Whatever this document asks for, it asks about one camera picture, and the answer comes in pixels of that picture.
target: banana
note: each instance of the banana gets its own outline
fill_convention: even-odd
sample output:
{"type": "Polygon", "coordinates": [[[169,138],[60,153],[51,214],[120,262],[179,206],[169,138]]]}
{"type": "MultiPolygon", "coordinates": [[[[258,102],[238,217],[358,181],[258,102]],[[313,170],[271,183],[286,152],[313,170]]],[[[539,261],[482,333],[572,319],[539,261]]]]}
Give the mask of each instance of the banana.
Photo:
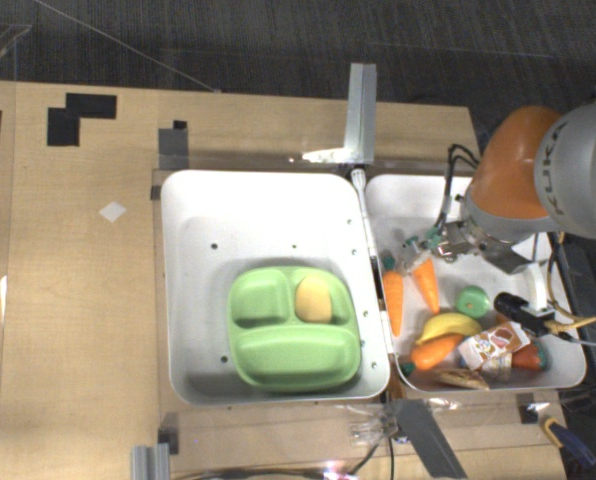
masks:
{"type": "Polygon", "coordinates": [[[444,334],[457,333],[473,336],[479,332],[482,332],[482,327],[473,318],[462,313],[441,313],[427,320],[422,329],[422,335],[416,340],[416,345],[444,334]]]}

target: white sticker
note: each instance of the white sticker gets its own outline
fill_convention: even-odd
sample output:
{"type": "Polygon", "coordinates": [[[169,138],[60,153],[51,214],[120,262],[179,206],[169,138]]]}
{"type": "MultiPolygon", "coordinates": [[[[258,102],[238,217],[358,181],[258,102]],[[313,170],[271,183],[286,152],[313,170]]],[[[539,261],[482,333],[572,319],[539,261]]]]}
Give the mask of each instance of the white sticker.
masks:
{"type": "Polygon", "coordinates": [[[120,203],[111,202],[107,206],[105,206],[102,210],[100,210],[100,215],[102,215],[105,219],[109,222],[116,222],[118,218],[127,211],[120,203]]]}

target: green plate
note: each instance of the green plate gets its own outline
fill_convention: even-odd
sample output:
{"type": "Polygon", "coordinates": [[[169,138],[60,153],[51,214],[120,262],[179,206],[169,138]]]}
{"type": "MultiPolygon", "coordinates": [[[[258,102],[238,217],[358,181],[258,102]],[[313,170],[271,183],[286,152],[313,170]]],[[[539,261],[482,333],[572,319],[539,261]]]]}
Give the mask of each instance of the green plate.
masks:
{"type": "Polygon", "coordinates": [[[351,296],[333,274],[307,267],[268,267],[239,276],[229,292],[229,342],[240,377],[264,391],[315,392],[349,381],[360,366],[351,296]],[[323,281],[332,320],[307,323],[294,310],[307,276],[323,281]]]}

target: wooden surface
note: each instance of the wooden surface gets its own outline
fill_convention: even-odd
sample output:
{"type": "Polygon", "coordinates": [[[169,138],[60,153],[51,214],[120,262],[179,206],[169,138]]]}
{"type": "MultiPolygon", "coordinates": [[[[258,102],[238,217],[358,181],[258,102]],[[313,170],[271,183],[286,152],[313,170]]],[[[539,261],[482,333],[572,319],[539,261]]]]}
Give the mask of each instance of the wooden surface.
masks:
{"type": "MultiPolygon", "coordinates": [[[[149,199],[158,128],[187,121],[192,155],[293,156],[342,145],[346,102],[0,82],[0,108],[11,119],[1,134],[0,162],[9,161],[13,174],[9,185],[0,181],[0,200],[11,198],[10,228],[0,230],[0,246],[8,244],[9,286],[0,480],[129,478],[131,447],[154,444],[163,401],[149,199]],[[117,95],[117,118],[82,119],[79,148],[47,147],[47,108],[64,107],[66,92],[117,95]],[[7,156],[12,127],[13,166],[7,156]],[[127,209],[114,223],[99,214],[111,202],[127,209]]],[[[452,142],[475,149],[463,108],[379,104],[376,120],[377,157],[444,161],[452,142]]],[[[471,400],[464,403],[483,406],[471,400]]],[[[484,412],[462,413],[471,419],[439,415],[472,478],[515,472],[518,478],[564,478],[556,449],[536,426],[518,423],[513,398],[487,403],[484,412]],[[487,411],[503,406],[502,419],[487,419],[487,411]],[[478,423],[476,414],[484,420],[478,423]]],[[[561,414],[556,403],[549,407],[561,414]]],[[[199,470],[243,461],[305,462],[329,442],[338,443],[327,449],[332,460],[365,453],[344,438],[353,412],[335,406],[315,413],[287,408],[284,421],[273,408],[249,409],[247,417],[245,410],[183,409],[185,457],[199,470]],[[276,447],[255,446],[281,430],[285,439],[276,447]]],[[[427,478],[410,445],[397,451],[398,471],[405,473],[396,478],[427,478]]],[[[363,478],[385,475],[384,453],[379,450],[363,478]]]]}

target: dark floor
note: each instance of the dark floor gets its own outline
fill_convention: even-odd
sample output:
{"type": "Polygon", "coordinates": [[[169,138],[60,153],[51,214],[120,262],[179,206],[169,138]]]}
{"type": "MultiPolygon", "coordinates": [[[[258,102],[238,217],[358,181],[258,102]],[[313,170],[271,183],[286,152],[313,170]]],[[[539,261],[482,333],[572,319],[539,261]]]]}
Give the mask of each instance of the dark floor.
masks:
{"type": "MultiPolygon", "coordinates": [[[[0,79],[203,90],[85,23],[228,92],[345,98],[349,64],[374,62],[379,100],[465,105],[481,147],[513,109],[567,111],[596,83],[596,0],[41,1],[80,23],[0,0],[0,34],[33,27],[0,79]]],[[[596,451],[596,412],[576,414],[596,451]]]]}

